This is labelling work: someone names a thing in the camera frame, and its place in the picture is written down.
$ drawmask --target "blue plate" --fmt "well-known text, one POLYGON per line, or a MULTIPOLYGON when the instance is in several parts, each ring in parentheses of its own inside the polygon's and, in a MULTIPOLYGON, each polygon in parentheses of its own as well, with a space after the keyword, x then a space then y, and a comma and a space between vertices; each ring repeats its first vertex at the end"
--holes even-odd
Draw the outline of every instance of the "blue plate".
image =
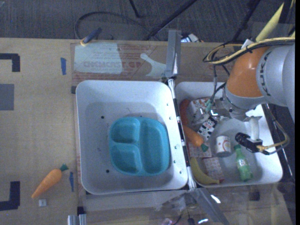
POLYGON ((154 119, 120 118, 110 129, 109 152, 112 165, 123 174, 159 175, 170 163, 167 130, 154 119))

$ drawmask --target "soda bottle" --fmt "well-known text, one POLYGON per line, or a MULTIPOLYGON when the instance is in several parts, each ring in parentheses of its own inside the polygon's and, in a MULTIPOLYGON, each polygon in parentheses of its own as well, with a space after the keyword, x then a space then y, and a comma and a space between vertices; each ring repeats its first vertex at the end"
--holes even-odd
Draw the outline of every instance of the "soda bottle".
POLYGON ((253 174, 251 172, 249 163, 241 151, 241 147, 239 144, 234 146, 234 150, 236 152, 236 165, 240 173, 240 179, 242 181, 248 181, 253 178, 253 174))

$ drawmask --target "yellow cable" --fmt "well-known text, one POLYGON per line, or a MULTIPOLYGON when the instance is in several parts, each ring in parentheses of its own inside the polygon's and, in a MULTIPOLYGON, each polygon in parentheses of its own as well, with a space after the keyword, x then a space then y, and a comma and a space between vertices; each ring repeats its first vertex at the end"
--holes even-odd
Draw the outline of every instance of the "yellow cable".
POLYGON ((268 38, 268 39, 265 39, 265 40, 262 40, 262 41, 259 41, 259 42, 256 42, 256 43, 252 43, 246 47, 244 47, 243 49, 240 49, 238 50, 237 52, 235 52, 234 54, 231 54, 227 57, 225 57, 224 59, 221 59, 221 60, 217 60, 217 61, 211 61, 209 60, 208 58, 211 58, 211 56, 217 52, 218 50, 222 49, 222 48, 225 48, 225 47, 228 47, 228 46, 240 46, 240 45, 237 45, 237 44, 226 44, 226 45, 221 45, 219 47, 216 47, 215 49, 213 49, 206 57, 206 62, 209 62, 209 63, 212 63, 212 64, 220 64, 220 63, 224 63, 230 59, 233 59, 234 57, 238 56, 239 54, 247 51, 248 49, 251 49, 251 48, 255 48, 256 46, 258 45, 263 45, 263 44, 267 44, 267 43, 271 43, 271 42, 274 42, 274 41, 294 41, 295 38, 293 37, 276 37, 276 38, 268 38))
POLYGON ((268 111, 269 111, 269 114, 271 115, 271 117, 273 119, 273 122, 275 122, 276 126, 282 132, 282 134, 284 135, 285 139, 283 141, 281 141, 281 142, 278 142, 278 143, 275 143, 275 144, 272 144, 272 145, 269 145, 269 146, 262 146, 262 145, 257 146, 257 149, 260 152, 262 152, 264 150, 267 150, 269 148, 273 148, 273 147, 277 147, 277 146, 281 146, 281 145, 287 144, 290 141, 290 137, 285 132, 285 130, 283 129, 283 127, 280 125, 280 123, 276 120, 275 116, 273 115, 273 113, 271 112, 271 110, 269 108, 268 108, 268 111))

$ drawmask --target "cardboard box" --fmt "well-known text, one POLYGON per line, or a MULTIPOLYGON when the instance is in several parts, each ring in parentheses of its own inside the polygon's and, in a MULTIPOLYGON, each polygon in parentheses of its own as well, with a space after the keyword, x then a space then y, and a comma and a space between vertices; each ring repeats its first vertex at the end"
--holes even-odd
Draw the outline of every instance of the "cardboard box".
POLYGON ((208 146, 208 149, 204 152, 201 147, 196 147, 192 143, 187 142, 188 155, 195 158, 211 158, 210 145, 207 143, 205 145, 208 146))
POLYGON ((222 182, 225 177, 217 157, 205 158, 202 160, 206 169, 206 174, 213 179, 222 182))

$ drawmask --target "bottle cap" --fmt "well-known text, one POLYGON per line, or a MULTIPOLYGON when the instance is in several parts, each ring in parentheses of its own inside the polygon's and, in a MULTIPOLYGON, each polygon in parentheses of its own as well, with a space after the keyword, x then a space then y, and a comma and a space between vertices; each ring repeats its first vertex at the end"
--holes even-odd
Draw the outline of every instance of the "bottle cap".
POLYGON ((64 163, 61 167, 60 167, 60 170, 63 172, 65 170, 68 170, 68 166, 64 163))
POLYGON ((239 144, 235 145, 235 146, 233 147, 233 149, 234 149, 234 150, 240 149, 240 145, 239 145, 239 144))

